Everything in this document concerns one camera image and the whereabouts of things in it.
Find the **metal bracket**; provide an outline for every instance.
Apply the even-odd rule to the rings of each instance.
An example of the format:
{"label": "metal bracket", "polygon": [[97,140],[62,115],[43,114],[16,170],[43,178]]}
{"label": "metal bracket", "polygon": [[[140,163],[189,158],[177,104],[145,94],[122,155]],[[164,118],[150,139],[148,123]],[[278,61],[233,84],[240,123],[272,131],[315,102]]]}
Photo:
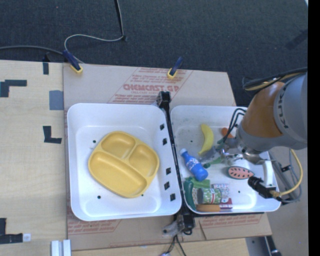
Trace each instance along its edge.
{"label": "metal bracket", "polygon": [[70,240],[51,241],[50,256],[71,256]]}
{"label": "metal bracket", "polygon": [[[173,153],[173,158],[174,158],[174,164],[175,164],[175,169],[177,173],[177,178],[179,182],[179,187],[180,187],[180,193],[181,197],[184,198],[184,189],[182,185],[182,180],[181,180],[181,175],[180,175],[180,169],[178,165],[178,157],[177,157],[177,152],[176,152],[176,146],[175,146],[175,139],[174,139],[174,133],[172,129],[172,124],[171,124],[171,118],[170,118],[170,102],[171,102],[171,95],[170,92],[166,91],[160,91],[157,99],[156,99],[156,104],[160,109],[164,111],[165,118],[166,118],[166,123],[168,127],[168,132],[169,132],[169,137],[170,137],[170,143],[171,143],[171,148],[172,148],[172,153]],[[191,213],[190,209],[186,205],[186,202],[182,200],[182,206],[180,211],[176,215],[176,220],[165,226],[162,229],[162,233],[164,236],[172,236],[174,237],[180,232],[192,232],[192,229],[195,227],[195,219],[193,214]]]}

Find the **dark carpet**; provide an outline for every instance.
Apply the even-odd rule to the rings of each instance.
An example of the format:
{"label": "dark carpet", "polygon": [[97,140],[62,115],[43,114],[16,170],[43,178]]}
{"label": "dark carpet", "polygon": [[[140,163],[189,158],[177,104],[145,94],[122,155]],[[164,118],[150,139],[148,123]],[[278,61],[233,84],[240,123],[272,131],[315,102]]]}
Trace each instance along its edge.
{"label": "dark carpet", "polygon": [[[73,37],[67,47],[88,64],[227,72],[238,106],[252,94],[243,77],[263,78],[308,66],[305,0],[119,0],[126,40]],[[114,0],[1,1],[0,48],[41,46],[62,52],[65,39],[86,34],[117,39]],[[0,50],[1,60],[43,60],[45,50]],[[50,52],[52,62],[63,62]]]}

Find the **blue clamp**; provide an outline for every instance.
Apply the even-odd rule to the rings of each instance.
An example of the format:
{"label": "blue clamp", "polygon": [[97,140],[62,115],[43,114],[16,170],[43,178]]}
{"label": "blue clamp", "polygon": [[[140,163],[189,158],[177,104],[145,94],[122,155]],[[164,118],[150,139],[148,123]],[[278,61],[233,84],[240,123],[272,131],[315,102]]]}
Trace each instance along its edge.
{"label": "blue clamp", "polygon": [[169,79],[173,79],[177,75],[178,69],[182,66],[183,60],[184,59],[182,57],[179,57],[174,66],[169,69],[168,73],[166,74]]}
{"label": "blue clamp", "polygon": [[67,50],[64,50],[62,52],[63,56],[68,60],[68,62],[71,64],[70,67],[77,73],[80,74],[84,69],[79,65],[76,58]]}

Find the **black tape mark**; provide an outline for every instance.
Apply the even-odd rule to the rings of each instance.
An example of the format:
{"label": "black tape mark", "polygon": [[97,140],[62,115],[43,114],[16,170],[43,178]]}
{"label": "black tape mark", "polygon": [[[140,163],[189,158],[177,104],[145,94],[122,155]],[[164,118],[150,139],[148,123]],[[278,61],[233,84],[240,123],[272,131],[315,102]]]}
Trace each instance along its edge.
{"label": "black tape mark", "polygon": [[61,144],[62,138],[51,138],[51,126],[43,126],[44,142]]}
{"label": "black tape mark", "polygon": [[7,218],[0,218],[0,236],[6,234],[6,220]]}
{"label": "black tape mark", "polygon": [[25,87],[27,86],[27,80],[4,80],[4,82],[0,82],[0,97],[9,97],[10,86]]}
{"label": "black tape mark", "polygon": [[22,243],[24,241],[24,234],[4,234],[0,235],[0,244],[15,244]]}
{"label": "black tape mark", "polygon": [[9,86],[5,82],[0,82],[0,97],[9,97]]}
{"label": "black tape mark", "polygon": [[7,86],[27,86],[27,80],[4,80]]}
{"label": "black tape mark", "polygon": [[42,61],[43,62],[51,62],[50,58],[49,58],[49,52],[47,52],[43,58],[42,58]]}
{"label": "black tape mark", "polygon": [[49,75],[49,63],[43,62],[42,65],[43,65],[43,74]]}
{"label": "black tape mark", "polygon": [[60,90],[49,91],[50,110],[64,110],[64,92]]}
{"label": "black tape mark", "polygon": [[308,29],[304,30],[301,32],[301,34],[299,34],[298,36],[296,36],[293,40],[291,40],[290,42],[288,42],[285,47],[289,50],[292,50],[294,48],[296,48],[299,44],[301,44],[304,40],[306,40],[308,38]]}

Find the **wooden table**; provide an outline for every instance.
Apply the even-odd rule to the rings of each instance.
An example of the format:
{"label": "wooden table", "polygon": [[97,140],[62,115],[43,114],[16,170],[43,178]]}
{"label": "wooden table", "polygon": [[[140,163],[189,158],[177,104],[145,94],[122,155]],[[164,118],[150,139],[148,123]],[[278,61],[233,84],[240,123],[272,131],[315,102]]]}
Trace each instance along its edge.
{"label": "wooden table", "polygon": [[[31,241],[1,244],[1,255],[50,255],[53,240],[67,239],[64,111],[50,110],[49,92],[63,91],[63,64],[0,60],[0,82],[26,80],[9,86],[0,97],[0,218],[6,234],[30,233]],[[44,142],[43,126],[61,143]],[[161,255],[168,244],[73,251],[73,256]],[[248,256],[244,238],[185,242],[192,255]],[[182,255],[178,246],[172,256]]]}

